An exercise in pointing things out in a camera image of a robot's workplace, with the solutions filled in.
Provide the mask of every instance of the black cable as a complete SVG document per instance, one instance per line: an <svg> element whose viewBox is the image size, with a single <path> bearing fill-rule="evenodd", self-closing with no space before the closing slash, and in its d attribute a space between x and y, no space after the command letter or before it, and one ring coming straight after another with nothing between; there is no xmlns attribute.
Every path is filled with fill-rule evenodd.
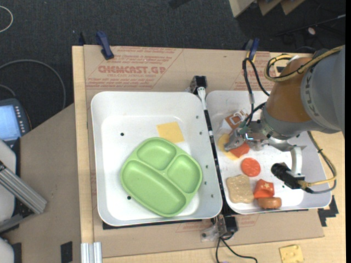
<svg viewBox="0 0 351 263"><path fill-rule="evenodd" d="M282 58L279 58L279 60L291 60L291 56L282 57ZM272 78L272 77L271 77L271 75L269 74L269 70L270 70L270 68L271 68L272 66L274 66L274 64L275 64L276 62L277 62L276 58L272 58L271 60L269 60L268 65L266 66L266 74L267 74L270 78ZM278 76L278 77L275 77L275 78L285 78L285 77L290 76L290 75L293 74L293 73L294 73L294 72L291 72L291 73L289 73L289 74L287 74L287 75Z"/></svg>
<svg viewBox="0 0 351 263"><path fill-rule="evenodd" d="M311 0L311 1L315 2L315 3L318 5L318 7L317 7L317 9L316 9L316 12L317 12L319 9L324 10L324 11L326 11L326 12L338 14L338 15L343 14L343 13L345 12L345 11L341 11L341 10L338 11L338 10L334 10L334 9L324 8L324 7L322 7L322 3L320 3L320 2L317 1L317 0Z"/></svg>
<svg viewBox="0 0 351 263"><path fill-rule="evenodd" d="M16 97L15 92L13 90L11 90L9 87L0 84L0 88L3 88L5 90L7 90L8 92L10 92L14 98Z"/></svg>
<svg viewBox="0 0 351 263"><path fill-rule="evenodd" d="M233 236L234 236L234 232L227 232L224 235L222 235L221 238L227 241L231 239Z"/></svg>
<svg viewBox="0 0 351 263"><path fill-rule="evenodd" d="M240 257L240 258L245 258L245 259L252 259L254 260L256 263L258 262L257 259L255 257L252 257L252 256L244 256L244 255L240 255L238 253L236 253L235 251L233 251L230 246L225 242L227 239L224 239L222 237L219 237L218 238L218 243L217 243L217 247L216 247L216 261L217 263L220 263L219 259L218 259L218 249L219 249L219 243L222 241L225 246L234 254L236 255L237 257Z"/></svg>
<svg viewBox="0 0 351 263"><path fill-rule="evenodd" d="M14 61L10 61L6 64L3 64L2 66L0 66L0 70L7 67L7 66L10 66L12 64L18 64L18 63L23 63L23 62L33 62L33 63L36 63L36 64L40 64L40 65L43 65L45 66L46 68L50 69L52 72L54 72L54 74L57 76L58 80L60 81L61 83L61 86L62 86L62 90L63 90L63 106L62 106L62 110L66 107L66 88L65 88L65 84L61 78L61 76L56 72L55 69L53 69L51 66L41 62L41 61L38 61L38 60L32 60L32 59L20 59L20 60L14 60Z"/></svg>
<svg viewBox="0 0 351 263"><path fill-rule="evenodd" d="M251 123L251 120L252 120L252 116L253 114L255 113L255 111L257 109L254 108L254 102L253 102L253 92L252 92L252 89L251 89L251 85L250 85L250 82L248 80L248 76L247 76L247 68L246 68L246 62L249 62L253 68L253 71L254 71L254 74L255 74L255 77L256 77L256 80L257 80L257 83L259 85L259 87L261 88L261 90L267 95L269 96L269 93L263 88L262 84L261 84L261 81L259 80L259 75L258 75L258 72L257 72L257 69L253 63L253 61L249 58L245 58L242 62L242 69L244 71L244 79L245 79L245 83L246 83L246 87L247 87L247 90L248 90L248 93L249 93L249 97L250 97L250 101L251 101L251 113L250 115L248 115L245 119L246 121L246 125L250 125Z"/></svg>
<svg viewBox="0 0 351 263"><path fill-rule="evenodd" d="M259 79L259 75L258 75L256 66L254 65L253 61L252 61L251 59L248 59L248 62L251 64L251 66L252 66L252 68L253 68L254 75L256 76L256 80L257 80L257 83L258 83L259 87L261 88L261 90L262 90L267 96L269 96L269 92L267 92L267 91L264 89L264 87L262 86L262 83L261 83L261 80Z"/></svg>
<svg viewBox="0 0 351 263"><path fill-rule="evenodd" d="M258 105L257 107L255 107L254 110L253 110L253 113L250 113L250 114L244 119L244 122L247 122L247 120L248 120L249 117L252 118L253 114L254 114L257 110L262 109L263 106L264 106L265 104L266 104L266 102L261 103L260 105Z"/></svg>

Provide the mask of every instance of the white tray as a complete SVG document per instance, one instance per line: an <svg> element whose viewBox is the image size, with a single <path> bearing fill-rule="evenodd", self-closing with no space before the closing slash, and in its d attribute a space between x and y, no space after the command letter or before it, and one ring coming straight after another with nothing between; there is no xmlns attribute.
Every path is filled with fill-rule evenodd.
<svg viewBox="0 0 351 263"><path fill-rule="evenodd" d="M186 92L101 92L91 102L98 212L111 226L213 218L222 209L216 166L200 99ZM177 122L184 142L177 145L198 161L203 179L177 216L161 217L128 199L119 179L127 157L156 126Z"/></svg>
<svg viewBox="0 0 351 263"><path fill-rule="evenodd" d="M265 102L267 96L263 92L254 92L255 106ZM282 211L282 210L300 210L310 208L322 208L329 205L331 201L331 192L321 194L306 193L303 190L292 190L283 181L276 178L270 171L271 166L274 163L285 162L288 167L291 168L292 159L290 152L281 152L272 146L265 146L261 151L250 150L247 154L241 156L237 160L229 159L223 151L218 147L218 139L220 125L222 120L234 112L238 112L243 108L246 111L251 111L249 103L248 92L239 91L213 91L208 94L206 98L208 113L212 123L212 129L214 139L216 142L216 149L218 155L218 163L223 181L223 187L225 197L229 207L240 214L252 214L252 213L264 213L271 211ZM259 118L260 112L254 114L253 120ZM320 162L319 155L316 148L311 142L306 132L302 133L299 138L293 138L289 140L291 145L306 146L302 150L302 174L306 176L307 181L319 181L326 179L325 172ZM237 176L242 174L240 169L240 163L244 158L252 157L256 159L261 165L261 173L250 178L251 189L254 190L256 182L259 179L263 179L268 182L273 182L275 189L275 197L282 199L282 206L277 210L263 210L260 208L256 201L250 204L245 203L233 203L228 194L228 188L226 185L226 179L231 176ZM316 188L312 187L313 190L325 190L328 189L328 184L320 185Z"/></svg>

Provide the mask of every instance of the green plastic plate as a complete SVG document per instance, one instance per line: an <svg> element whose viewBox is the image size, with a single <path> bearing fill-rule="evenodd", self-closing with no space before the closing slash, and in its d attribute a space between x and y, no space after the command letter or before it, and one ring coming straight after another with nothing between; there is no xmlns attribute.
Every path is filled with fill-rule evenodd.
<svg viewBox="0 0 351 263"><path fill-rule="evenodd" d="M120 172L123 188L154 213L179 214L200 187L197 161L163 138L144 140L128 157Z"/></svg>

